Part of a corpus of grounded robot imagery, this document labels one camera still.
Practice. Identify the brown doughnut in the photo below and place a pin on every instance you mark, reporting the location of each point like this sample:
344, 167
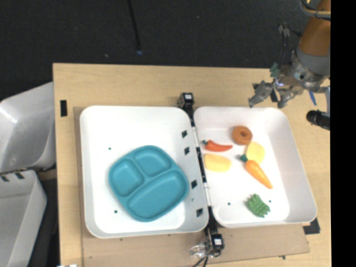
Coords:
237, 138

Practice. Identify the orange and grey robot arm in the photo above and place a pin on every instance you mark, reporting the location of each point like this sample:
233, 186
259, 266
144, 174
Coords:
315, 35

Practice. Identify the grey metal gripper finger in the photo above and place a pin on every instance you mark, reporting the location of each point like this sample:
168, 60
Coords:
261, 93
285, 96

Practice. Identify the green leafy vegetable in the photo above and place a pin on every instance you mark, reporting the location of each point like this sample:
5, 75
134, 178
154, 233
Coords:
258, 206

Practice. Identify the yellow potato slice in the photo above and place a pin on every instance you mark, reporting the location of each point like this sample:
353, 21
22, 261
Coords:
256, 152
217, 163

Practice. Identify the blue divided plate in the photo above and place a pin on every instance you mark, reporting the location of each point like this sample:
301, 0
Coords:
148, 183

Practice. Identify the white plastic tray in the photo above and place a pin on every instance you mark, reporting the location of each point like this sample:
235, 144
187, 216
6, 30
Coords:
242, 202
144, 124

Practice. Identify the red chili pepper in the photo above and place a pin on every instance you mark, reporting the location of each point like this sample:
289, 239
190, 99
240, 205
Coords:
218, 147

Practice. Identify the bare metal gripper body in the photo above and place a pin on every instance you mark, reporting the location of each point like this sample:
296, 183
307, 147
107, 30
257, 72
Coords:
301, 78

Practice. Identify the orange carrot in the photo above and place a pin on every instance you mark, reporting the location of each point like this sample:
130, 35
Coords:
257, 172

